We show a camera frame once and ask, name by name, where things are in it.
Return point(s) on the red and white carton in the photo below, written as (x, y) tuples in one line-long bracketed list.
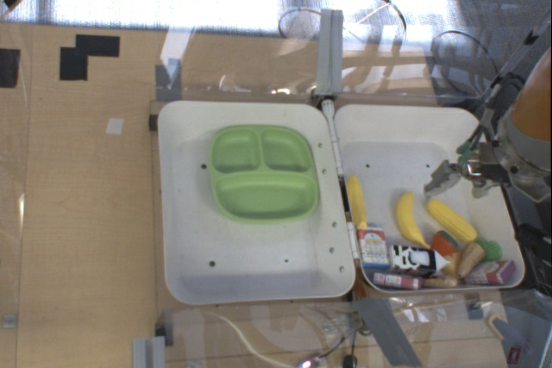
[(373, 247)]

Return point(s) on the orange carrot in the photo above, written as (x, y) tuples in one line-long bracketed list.
[(444, 243)]

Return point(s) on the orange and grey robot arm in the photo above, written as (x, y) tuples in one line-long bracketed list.
[(535, 103)]

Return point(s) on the yellow banana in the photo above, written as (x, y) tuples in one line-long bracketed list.
[(409, 217)]

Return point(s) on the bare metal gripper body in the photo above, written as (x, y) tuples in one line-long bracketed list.
[(491, 168)]

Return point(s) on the tan sausage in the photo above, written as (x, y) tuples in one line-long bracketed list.
[(440, 282)]

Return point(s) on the white plastic tray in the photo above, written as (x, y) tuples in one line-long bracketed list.
[(259, 254), (397, 142)]

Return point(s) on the pink and green box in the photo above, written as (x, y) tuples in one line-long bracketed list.
[(491, 272)]

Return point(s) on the thin black and white rod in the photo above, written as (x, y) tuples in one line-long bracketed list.
[(335, 142)]

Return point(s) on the pink flat packet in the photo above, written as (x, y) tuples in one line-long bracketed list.
[(397, 281)]

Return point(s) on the green broccoli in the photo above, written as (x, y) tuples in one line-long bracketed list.
[(491, 250)]

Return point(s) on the green divided plate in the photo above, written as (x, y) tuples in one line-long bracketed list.
[(263, 189)]

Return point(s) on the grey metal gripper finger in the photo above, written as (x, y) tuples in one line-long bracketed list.
[(442, 179), (484, 188)]

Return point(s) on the large yellow corn cob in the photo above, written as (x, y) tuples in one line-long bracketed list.
[(452, 220)]

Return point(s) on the black and white milk carton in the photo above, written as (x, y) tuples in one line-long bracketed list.
[(414, 260)]

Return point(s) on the small yellow corn cob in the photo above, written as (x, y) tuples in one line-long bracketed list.
[(357, 200)]

